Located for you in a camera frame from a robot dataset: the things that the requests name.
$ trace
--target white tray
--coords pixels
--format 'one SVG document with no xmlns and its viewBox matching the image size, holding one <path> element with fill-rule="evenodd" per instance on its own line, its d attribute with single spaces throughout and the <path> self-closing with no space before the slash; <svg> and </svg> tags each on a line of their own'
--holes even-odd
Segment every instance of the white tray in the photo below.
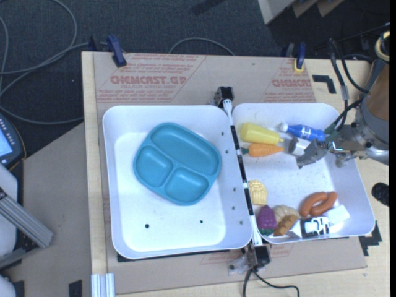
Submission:
<svg viewBox="0 0 396 297">
<path fill-rule="evenodd" d="M 337 111 L 322 103 L 244 103 L 233 111 L 233 119 L 237 133 L 245 122 L 278 131 L 282 122 L 288 124 L 305 124 L 316 129 L 327 128 L 337 118 Z M 271 243 L 291 243 L 323 238 L 341 238 L 366 235 L 372 232 L 375 218 L 369 203 L 355 160 L 347 162 L 346 166 L 338 168 L 335 165 L 335 155 L 327 155 L 316 163 L 298 168 L 296 157 L 287 153 L 292 136 L 281 133 L 285 152 L 266 157 L 250 157 L 244 155 L 243 162 L 248 180 L 258 179 L 268 190 L 267 204 L 273 208 L 276 205 L 287 205 L 299 209 L 302 201 L 309 194 L 317 191 L 336 191 L 337 205 L 344 205 L 350 218 L 330 228 L 327 235 L 309 238 L 289 236 L 263 236 Z M 249 143 L 239 139 L 242 147 Z M 258 214 L 259 206 L 254 206 Z"/>
<path fill-rule="evenodd" d="M 208 194 L 190 206 L 144 187 L 132 163 L 147 134 L 165 122 L 202 136 L 222 168 Z M 241 248 L 252 238 L 241 173 L 226 114 L 214 106 L 115 106 L 103 117 L 114 248 L 128 259 Z"/>
</svg>

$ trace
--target toy carrot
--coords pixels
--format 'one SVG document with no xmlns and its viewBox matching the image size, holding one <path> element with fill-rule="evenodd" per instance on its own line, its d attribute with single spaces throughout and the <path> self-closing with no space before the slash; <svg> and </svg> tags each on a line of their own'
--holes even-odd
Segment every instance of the toy carrot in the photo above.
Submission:
<svg viewBox="0 0 396 297">
<path fill-rule="evenodd" d="M 249 154 L 252 157 L 267 156 L 282 151 L 284 151 L 282 146 L 264 143 L 252 143 L 247 149 L 242 148 L 242 154 Z"/>
</svg>

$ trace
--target toy sausage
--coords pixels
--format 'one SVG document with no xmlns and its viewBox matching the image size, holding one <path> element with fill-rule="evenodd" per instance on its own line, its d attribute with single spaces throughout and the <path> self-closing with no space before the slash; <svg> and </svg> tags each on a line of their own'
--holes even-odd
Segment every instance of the toy sausage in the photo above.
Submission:
<svg viewBox="0 0 396 297">
<path fill-rule="evenodd" d="M 314 204 L 319 201 L 325 201 L 327 199 L 327 193 L 324 191 L 318 191 L 311 194 L 301 205 L 299 210 L 301 216 L 307 217 Z"/>
<path fill-rule="evenodd" d="M 317 217 L 318 215 L 322 215 L 322 213 L 331 209 L 334 205 L 334 202 L 337 200 L 337 193 L 335 191 L 329 192 L 327 194 L 327 199 L 323 201 L 323 203 L 316 205 L 311 208 L 309 213 L 313 217 Z"/>
</svg>

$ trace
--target black fabric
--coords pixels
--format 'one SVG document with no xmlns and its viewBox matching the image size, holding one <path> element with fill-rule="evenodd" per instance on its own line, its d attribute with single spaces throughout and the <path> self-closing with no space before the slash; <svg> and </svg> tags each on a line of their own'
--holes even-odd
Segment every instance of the black fabric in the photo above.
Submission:
<svg viewBox="0 0 396 297">
<path fill-rule="evenodd" d="M 279 56 L 289 43 L 306 44 L 306 58 L 327 58 L 327 48 L 316 46 L 359 35 L 390 21 L 390 0 L 346 0 L 321 17 L 312 6 L 296 18 L 286 9 L 268 25 L 257 0 L 60 0 L 78 23 L 76 44 L 92 35 L 105 41 L 115 34 L 125 51 L 167 53 L 178 41 L 201 37 L 215 40 L 239 56 Z M 67 12 L 49 0 L 8 0 L 0 3 L 0 17 L 9 30 L 6 71 L 41 63 L 69 46 L 73 26 Z M 344 54 L 375 56 L 374 43 L 381 30 L 347 39 Z M 25 118 L 62 121 L 83 115 L 80 52 L 17 82 L 1 98 L 0 105 Z M 174 53 L 228 55 L 216 45 L 189 41 Z M 0 59 L 4 31 L 0 26 Z M 3 88 L 18 75 L 4 76 Z M 72 129 L 79 122 L 61 126 L 37 126 L 10 117 L 26 144 L 28 156 Z"/>
</svg>

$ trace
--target black device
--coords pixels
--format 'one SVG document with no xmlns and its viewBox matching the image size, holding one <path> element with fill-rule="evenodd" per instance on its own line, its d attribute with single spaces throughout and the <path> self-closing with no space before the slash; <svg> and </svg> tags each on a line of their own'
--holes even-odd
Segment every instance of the black device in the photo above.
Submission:
<svg viewBox="0 0 396 297">
<path fill-rule="evenodd" d="M 0 113 L 0 164 L 11 168 L 24 156 L 24 144 L 16 128 Z"/>
</svg>

